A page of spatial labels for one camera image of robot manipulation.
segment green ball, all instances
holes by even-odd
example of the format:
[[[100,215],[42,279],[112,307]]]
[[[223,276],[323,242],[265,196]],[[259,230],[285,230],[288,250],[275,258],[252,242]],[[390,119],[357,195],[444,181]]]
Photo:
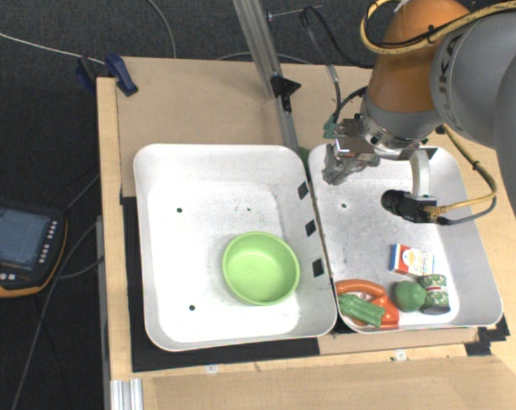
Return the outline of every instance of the green ball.
[[[425,303],[427,292],[412,281],[402,281],[395,287],[395,303],[406,313],[418,310]]]

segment black mat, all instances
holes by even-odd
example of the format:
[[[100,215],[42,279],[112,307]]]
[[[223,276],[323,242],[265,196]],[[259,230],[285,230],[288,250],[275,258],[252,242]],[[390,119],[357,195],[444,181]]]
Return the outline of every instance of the black mat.
[[[245,343],[183,352],[165,351],[155,346],[148,337],[144,327],[137,200],[135,197],[125,197],[122,202],[126,237],[127,292],[131,321],[133,371],[141,372],[217,363],[288,359],[319,354],[319,344],[316,338]]]

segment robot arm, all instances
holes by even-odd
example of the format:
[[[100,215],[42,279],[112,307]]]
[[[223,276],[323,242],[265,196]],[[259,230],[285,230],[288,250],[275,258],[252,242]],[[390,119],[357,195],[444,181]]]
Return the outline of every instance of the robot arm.
[[[381,158],[408,159],[448,124],[497,151],[516,215],[516,10],[509,10],[516,3],[469,13],[454,0],[396,1],[382,44],[366,36],[373,11],[361,25],[365,45],[379,56],[361,113],[337,126],[325,180],[340,184]],[[445,33],[445,26],[456,27]],[[425,219],[413,221],[431,221]]]

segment black floor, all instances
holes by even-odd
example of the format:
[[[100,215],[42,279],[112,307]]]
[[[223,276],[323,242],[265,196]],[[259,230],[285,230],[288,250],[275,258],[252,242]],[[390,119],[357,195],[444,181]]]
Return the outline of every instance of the black floor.
[[[153,0],[165,14],[177,57],[216,59],[247,50],[231,0]],[[320,5],[339,43],[358,62],[373,56],[358,39],[373,0],[262,0],[272,13]],[[458,0],[480,9],[504,0]],[[384,29],[378,17],[375,31]],[[168,31],[144,0],[0,0],[0,32],[100,60],[171,57]],[[321,63],[296,15],[274,19],[281,54]],[[344,64],[318,38],[329,59]],[[75,76],[77,59],[0,37],[0,197],[67,205],[98,173],[96,99]],[[72,248],[101,213],[94,184],[67,213]],[[67,265],[74,272],[97,257],[94,233]],[[0,410],[15,398],[47,290],[0,301]],[[32,357],[19,409],[99,409],[103,406],[97,274],[59,281]]]

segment white tray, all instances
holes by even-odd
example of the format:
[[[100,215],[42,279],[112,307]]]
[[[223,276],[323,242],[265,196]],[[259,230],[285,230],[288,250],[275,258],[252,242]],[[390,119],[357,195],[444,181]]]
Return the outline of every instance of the white tray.
[[[349,175],[341,185],[322,179],[326,145],[312,150],[309,170],[325,237],[332,279],[360,278],[383,285],[393,299],[395,283],[411,277],[389,270],[391,246],[396,243],[432,252],[435,273],[448,278],[451,310],[438,316],[402,313],[399,330],[496,323],[502,305],[484,246],[474,221],[459,225],[414,224],[382,208],[387,190],[412,191],[412,170],[407,161],[382,160]],[[438,149],[431,159],[431,194],[438,205],[466,200],[465,187],[455,159]],[[471,215],[469,208],[446,214],[450,219]],[[360,332],[385,332],[371,326],[346,325]]]
[[[319,232],[308,235],[314,209],[295,153],[280,146],[152,144],[137,153],[134,173],[144,323],[158,347],[317,337],[334,326],[336,300]],[[286,301],[250,306],[229,291],[222,255],[246,231],[271,232],[294,249],[301,279]]]

